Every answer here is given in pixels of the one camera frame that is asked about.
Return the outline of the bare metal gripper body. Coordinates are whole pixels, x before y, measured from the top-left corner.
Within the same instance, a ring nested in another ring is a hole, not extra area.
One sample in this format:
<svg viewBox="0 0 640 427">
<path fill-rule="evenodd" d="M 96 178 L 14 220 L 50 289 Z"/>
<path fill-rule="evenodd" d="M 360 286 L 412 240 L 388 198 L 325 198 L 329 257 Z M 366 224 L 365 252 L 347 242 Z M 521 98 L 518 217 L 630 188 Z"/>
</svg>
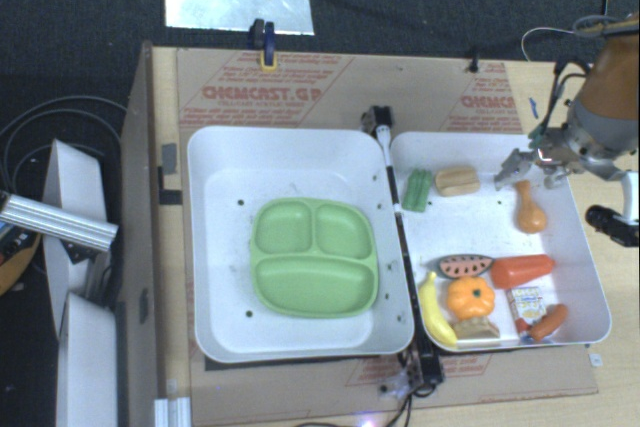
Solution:
<svg viewBox="0 0 640 427">
<path fill-rule="evenodd" d="M 591 173 L 607 182 L 621 181 L 626 175 L 614 163 L 620 153 L 582 129 L 536 129 L 530 133 L 530 148 L 547 188 L 559 187 L 572 174 Z"/>
</svg>

